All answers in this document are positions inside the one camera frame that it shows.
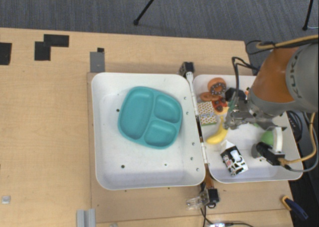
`banana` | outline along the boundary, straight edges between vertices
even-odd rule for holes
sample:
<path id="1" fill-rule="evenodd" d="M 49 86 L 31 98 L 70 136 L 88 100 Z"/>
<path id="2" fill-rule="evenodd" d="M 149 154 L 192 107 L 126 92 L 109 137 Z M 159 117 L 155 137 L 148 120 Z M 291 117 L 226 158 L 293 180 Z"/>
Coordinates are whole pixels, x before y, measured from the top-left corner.
<path id="1" fill-rule="evenodd" d="M 227 135 L 227 129 L 224 129 L 223 127 L 223 123 L 224 123 L 224 117 L 221 116 L 220 117 L 220 124 L 219 124 L 219 128 L 218 131 L 211 137 L 209 137 L 206 142 L 209 144 L 218 144 L 220 142 L 222 142 L 224 140 L 224 138 Z"/>

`yellow cable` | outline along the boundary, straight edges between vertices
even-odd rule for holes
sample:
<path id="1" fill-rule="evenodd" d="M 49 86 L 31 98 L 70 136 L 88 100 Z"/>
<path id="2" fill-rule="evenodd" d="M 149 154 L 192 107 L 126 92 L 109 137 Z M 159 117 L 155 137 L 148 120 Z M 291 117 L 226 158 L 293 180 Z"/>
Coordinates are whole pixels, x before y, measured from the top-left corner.
<path id="1" fill-rule="evenodd" d="M 300 158 L 300 159 L 295 159 L 295 160 L 286 160 L 285 158 L 278 158 L 278 161 L 280 161 L 280 164 L 282 166 L 288 165 L 288 164 L 292 164 L 292 163 L 296 163 L 296 162 L 300 162 L 300 161 L 306 161 L 308 159 L 310 159 L 311 157 L 313 157 L 316 154 L 317 151 L 317 147 L 316 147 L 316 142 L 315 142 L 315 138 L 314 138 L 314 132 L 313 132 L 313 122 L 315 119 L 315 115 L 316 113 L 312 113 L 311 117 L 310 117 L 310 123 L 309 123 L 309 131 L 310 131 L 310 140 L 311 140 L 311 144 L 313 145 L 313 151 L 311 152 L 311 154 Z"/>
<path id="2" fill-rule="evenodd" d="M 273 49 L 276 47 L 283 47 L 286 45 L 291 45 L 291 44 L 295 44 L 295 43 L 299 43 L 299 42 L 303 42 L 303 41 L 307 41 L 307 40 L 312 40 L 312 39 L 318 39 L 318 35 L 311 35 L 311 36 L 296 38 L 296 39 L 292 39 L 292 40 L 288 40 L 288 41 L 284 41 L 284 42 L 280 42 L 280 43 L 276 43 L 276 44 L 268 44 L 268 45 L 261 45 L 262 42 L 259 42 L 256 45 L 256 48 L 262 49 L 262 50 Z"/>

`white tray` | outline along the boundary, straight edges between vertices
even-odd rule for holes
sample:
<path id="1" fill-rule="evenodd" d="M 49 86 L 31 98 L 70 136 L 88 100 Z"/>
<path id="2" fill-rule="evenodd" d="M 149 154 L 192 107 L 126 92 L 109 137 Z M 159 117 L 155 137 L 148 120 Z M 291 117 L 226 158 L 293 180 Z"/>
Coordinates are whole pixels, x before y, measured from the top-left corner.
<path id="1" fill-rule="evenodd" d="M 136 86 L 151 87 L 177 99 L 182 123 L 176 141 L 153 149 L 125 139 L 117 109 Z M 205 177 L 193 102 L 186 79 L 178 75 L 100 73 L 92 81 L 96 177 L 109 190 L 194 186 Z"/>
<path id="2" fill-rule="evenodd" d="M 200 102 L 199 95 L 207 92 L 207 83 L 215 78 L 222 77 L 227 87 L 236 87 L 235 76 L 225 75 L 199 75 L 194 79 L 194 90 L 197 97 L 197 102 Z M 251 87 L 255 80 L 254 76 L 240 76 L 240 89 L 245 91 L 247 87 Z M 293 132 L 291 130 L 287 115 L 274 119 L 274 123 L 279 126 L 285 126 L 287 129 L 283 131 L 283 152 L 287 159 L 300 158 L 299 152 L 295 143 Z M 202 127 L 204 141 L 213 135 L 218 125 L 208 125 Z M 225 139 L 235 144 L 243 155 L 249 170 L 239 175 L 232 177 L 228 172 L 225 164 L 222 162 L 220 156 L 220 144 L 212 145 L 205 142 L 206 155 L 209 162 L 209 170 L 211 175 L 222 183 L 240 183 L 240 182 L 258 182 L 258 181 L 274 181 L 274 180 L 295 180 L 301 177 L 302 173 L 288 171 L 281 166 L 272 166 L 265 160 L 259 161 L 251 156 L 251 147 L 258 143 L 263 134 L 261 128 L 257 128 L 252 124 L 244 124 L 239 126 L 236 130 L 229 130 Z M 294 169 L 302 169 L 302 163 L 292 164 Z"/>

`teal plate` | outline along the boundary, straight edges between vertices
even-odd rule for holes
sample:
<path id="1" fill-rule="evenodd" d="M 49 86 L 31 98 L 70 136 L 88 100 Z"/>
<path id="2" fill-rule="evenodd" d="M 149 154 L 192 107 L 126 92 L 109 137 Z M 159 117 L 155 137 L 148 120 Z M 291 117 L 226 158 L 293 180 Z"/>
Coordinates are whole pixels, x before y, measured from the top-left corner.
<path id="1" fill-rule="evenodd" d="M 164 149 L 179 133 L 182 109 L 173 97 L 148 87 L 131 89 L 120 110 L 122 136 L 138 144 Z"/>

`table surface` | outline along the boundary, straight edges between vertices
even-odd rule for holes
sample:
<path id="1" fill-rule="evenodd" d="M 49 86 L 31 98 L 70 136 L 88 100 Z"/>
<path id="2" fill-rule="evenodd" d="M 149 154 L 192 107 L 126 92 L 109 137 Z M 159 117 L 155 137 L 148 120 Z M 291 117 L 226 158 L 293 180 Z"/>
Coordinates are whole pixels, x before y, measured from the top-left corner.
<path id="1" fill-rule="evenodd" d="M 52 47 L 51 61 L 34 61 L 34 43 L 44 34 L 69 35 L 68 48 Z M 138 189 L 131 200 L 106 191 L 108 205 L 95 205 L 91 194 L 87 73 L 90 52 L 105 49 L 106 71 L 174 74 L 183 61 L 195 63 L 196 75 L 233 74 L 230 58 L 248 60 L 241 41 L 168 38 L 119 34 L 0 28 L 0 42 L 12 43 L 11 63 L 0 66 L 0 204 L 1 226 L 76 226 L 76 211 L 107 207 L 114 216 L 98 227 L 195 227 L 203 218 L 181 209 L 190 188 Z M 241 69 L 240 74 L 250 75 Z M 212 221 L 292 227 L 280 202 L 291 197 L 287 181 L 221 184 L 221 202 L 209 210 Z M 170 197 L 171 214 L 152 207 L 148 197 Z M 148 206 L 147 217 L 136 210 Z"/>

